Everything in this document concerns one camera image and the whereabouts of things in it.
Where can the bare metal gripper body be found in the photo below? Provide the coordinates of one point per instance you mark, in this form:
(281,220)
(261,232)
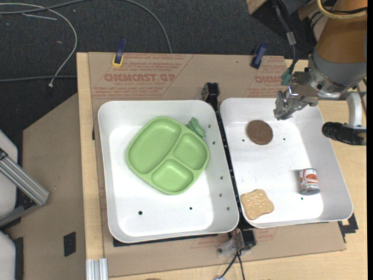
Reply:
(306,89)

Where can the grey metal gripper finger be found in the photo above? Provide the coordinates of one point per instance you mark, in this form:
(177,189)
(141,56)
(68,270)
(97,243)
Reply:
(280,109)
(295,107)

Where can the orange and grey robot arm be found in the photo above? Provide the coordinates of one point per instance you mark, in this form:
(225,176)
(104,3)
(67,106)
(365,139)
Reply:
(341,34)

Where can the brown round biscuit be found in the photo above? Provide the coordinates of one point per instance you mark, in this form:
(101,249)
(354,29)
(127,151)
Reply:
(259,132)

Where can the white plastic tray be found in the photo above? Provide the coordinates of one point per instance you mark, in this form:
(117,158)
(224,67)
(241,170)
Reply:
(163,214)
(279,168)

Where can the small red and white can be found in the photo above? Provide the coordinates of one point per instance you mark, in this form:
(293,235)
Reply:
(309,181)

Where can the small green round toy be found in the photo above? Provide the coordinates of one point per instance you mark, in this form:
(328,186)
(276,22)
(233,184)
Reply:
(196,126)

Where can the beige bread slice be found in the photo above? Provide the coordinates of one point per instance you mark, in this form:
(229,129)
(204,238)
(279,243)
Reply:
(257,204)

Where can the green divided plate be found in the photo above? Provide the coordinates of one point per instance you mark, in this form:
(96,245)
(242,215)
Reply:
(163,153)

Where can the brown cardboard board red print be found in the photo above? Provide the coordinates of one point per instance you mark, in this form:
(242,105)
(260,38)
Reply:
(151,77)

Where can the black cylinder on white bracket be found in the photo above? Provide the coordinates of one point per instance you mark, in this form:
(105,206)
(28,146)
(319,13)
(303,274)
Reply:
(344,133)

